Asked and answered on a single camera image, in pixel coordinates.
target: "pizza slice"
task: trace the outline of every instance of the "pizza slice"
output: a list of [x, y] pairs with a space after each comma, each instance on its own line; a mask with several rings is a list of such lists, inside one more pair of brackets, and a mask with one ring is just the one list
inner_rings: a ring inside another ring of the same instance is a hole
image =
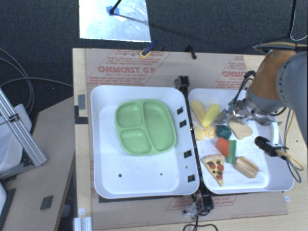
[[218, 182], [220, 186], [223, 184], [223, 161], [225, 159], [224, 155], [208, 155], [201, 158], [201, 162]]

